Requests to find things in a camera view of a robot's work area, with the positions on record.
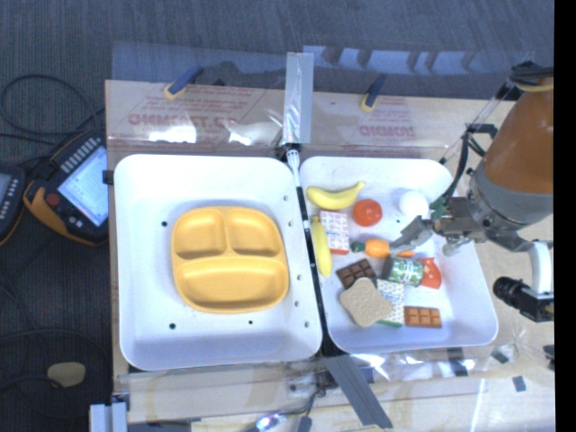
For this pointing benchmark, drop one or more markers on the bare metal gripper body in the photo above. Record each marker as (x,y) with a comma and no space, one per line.
(459,221)

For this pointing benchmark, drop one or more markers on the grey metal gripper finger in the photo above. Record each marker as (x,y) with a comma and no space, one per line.
(419,223)
(407,237)

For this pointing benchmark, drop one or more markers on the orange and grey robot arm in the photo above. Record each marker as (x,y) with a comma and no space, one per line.
(517,142)

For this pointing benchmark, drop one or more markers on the white egg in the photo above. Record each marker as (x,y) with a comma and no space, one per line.
(413,204)

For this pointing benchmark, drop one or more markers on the orange carrot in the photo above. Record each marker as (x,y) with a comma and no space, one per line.
(377,248)

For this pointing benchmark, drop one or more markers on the green can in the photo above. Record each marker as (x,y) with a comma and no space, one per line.
(405,272)

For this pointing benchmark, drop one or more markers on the red pizza slice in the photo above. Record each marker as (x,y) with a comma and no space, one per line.
(433,275)

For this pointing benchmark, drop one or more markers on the orange round fruit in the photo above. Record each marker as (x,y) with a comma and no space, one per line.
(367,213)

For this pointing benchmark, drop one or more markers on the white packet with coloured print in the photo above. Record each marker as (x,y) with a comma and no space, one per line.
(395,293)

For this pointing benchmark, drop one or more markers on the dark brown chocolate bar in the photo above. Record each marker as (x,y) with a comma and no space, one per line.
(353,272)

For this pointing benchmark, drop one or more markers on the white carton with orange print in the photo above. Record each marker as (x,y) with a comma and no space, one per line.
(336,232)

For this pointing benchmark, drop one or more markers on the white plastic tray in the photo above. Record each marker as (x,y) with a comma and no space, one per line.
(148,259)
(463,295)

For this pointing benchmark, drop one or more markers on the beige bread slice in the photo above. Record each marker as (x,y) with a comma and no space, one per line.
(364,304)

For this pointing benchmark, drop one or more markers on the light brown biscuit bar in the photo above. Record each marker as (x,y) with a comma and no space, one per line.
(422,317)

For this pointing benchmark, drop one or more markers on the yellow banana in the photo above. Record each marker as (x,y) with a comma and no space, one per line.
(333,197)
(321,250)

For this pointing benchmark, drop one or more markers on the yellow divided plate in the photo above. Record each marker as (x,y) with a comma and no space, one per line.
(229,259)

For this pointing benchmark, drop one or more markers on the black cylinder on white bracket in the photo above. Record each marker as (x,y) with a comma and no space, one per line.
(524,296)

